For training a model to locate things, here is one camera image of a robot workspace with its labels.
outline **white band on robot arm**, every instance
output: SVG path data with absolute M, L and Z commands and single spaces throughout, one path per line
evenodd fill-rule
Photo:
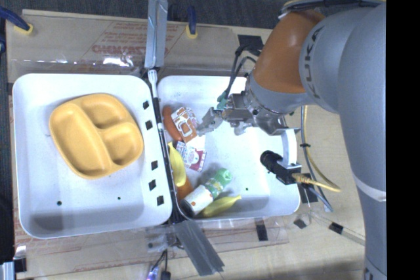
M 358 186 L 358 188 L 362 190 L 370 198 L 378 202 L 387 201 L 387 193 L 385 191 L 378 190 L 378 189 L 372 188 L 371 186 L 368 186 L 366 183 L 359 180 L 357 176 L 354 174 L 353 174 L 353 179 L 356 183 L 356 186 Z

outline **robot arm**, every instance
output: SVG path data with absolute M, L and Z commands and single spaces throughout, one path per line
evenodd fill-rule
M 366 230 L 365 279 L 387 278 L 385 161 L 386 4 L 324 17 L 289 12 L 273 29 L 245 90 L 209 110 L 198 132 L 222 121 L 241 134 L 282 134 L 284 116 L 317 104 L 338 113 Z

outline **bottle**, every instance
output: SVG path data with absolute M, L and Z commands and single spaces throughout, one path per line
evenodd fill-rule
M 199 214 L 207 205 L 211 204 L 232 180 L 232 174 L 226 168 L 219 169 L 206 183 L 199 185 L 182 201 L 181 208 L 189 216 Z

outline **divided yellow plate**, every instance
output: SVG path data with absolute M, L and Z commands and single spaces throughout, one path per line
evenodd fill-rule
M 101 178 L 122 169 L 144 149 L 135 120 L 110 94 L 90 94 L 58 106 L 49 128 L 61 156 L 82 178 Z

